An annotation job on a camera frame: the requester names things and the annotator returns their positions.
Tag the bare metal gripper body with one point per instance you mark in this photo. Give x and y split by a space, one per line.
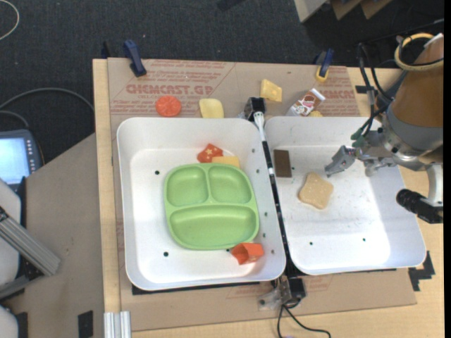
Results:
384 145

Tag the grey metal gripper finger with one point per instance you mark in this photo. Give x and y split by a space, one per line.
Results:
375 167
340 160

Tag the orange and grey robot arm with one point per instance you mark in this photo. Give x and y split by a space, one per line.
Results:
419 97

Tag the tan bread slice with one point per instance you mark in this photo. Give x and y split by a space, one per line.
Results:
316 190

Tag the small yellow toy piece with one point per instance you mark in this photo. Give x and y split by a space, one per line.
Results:
316 113

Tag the brown chocolate bar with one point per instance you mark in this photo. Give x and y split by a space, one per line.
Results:
283 163

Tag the white plastic tray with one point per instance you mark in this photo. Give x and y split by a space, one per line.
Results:
352 231
148 195

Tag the thin black and white rod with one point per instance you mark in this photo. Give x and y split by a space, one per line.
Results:
272 174

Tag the yellow cheese wedge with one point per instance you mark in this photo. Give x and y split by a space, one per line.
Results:
271 91

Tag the yellow cheese slice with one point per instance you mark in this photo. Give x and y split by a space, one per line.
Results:
227 161

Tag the orange carton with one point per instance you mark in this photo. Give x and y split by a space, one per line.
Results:
248 253

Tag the red packet with yellow stars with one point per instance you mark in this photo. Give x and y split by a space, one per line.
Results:
208 152

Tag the pale yellow toy chip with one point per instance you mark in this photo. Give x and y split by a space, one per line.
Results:
211 108

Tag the green divided plate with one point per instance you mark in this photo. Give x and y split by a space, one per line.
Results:
211 220

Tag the brown cardboard board red print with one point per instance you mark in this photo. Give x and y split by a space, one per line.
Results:
218 83

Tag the orange fruit slice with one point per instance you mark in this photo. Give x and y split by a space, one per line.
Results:
168 106

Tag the black cylinder on white bracket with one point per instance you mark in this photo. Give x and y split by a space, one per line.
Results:
415 203

